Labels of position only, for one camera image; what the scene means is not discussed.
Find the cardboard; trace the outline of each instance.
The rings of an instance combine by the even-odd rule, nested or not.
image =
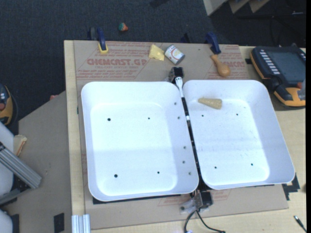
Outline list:
[[[180,212],[179,207],[190,199],[189,195],[94,204],[88,189],[81,89],[91,81],[165,80],[173,63],[167,58],[164,61],[150,59],[148,55],[152,44],[163,50],[171,45],[171,43],[107,42],[109,52],[103,55],[99,53],[96,41],[74,41],[84,199],[92,229],[184,220],[187,217],[187,214]],[[218,58],[231,68],[231,74],[226,78],[218,75],[216,66],[210,58],[213,53],[209,44],[175,43],[175,45],[186,56],[178,65],[183,67],[184,82],[195,79],[249,79],[238,45],[220,45],[222,53]],[[203,217],[288,208],[282,185],[211,192],[214,205],[202,212]]]

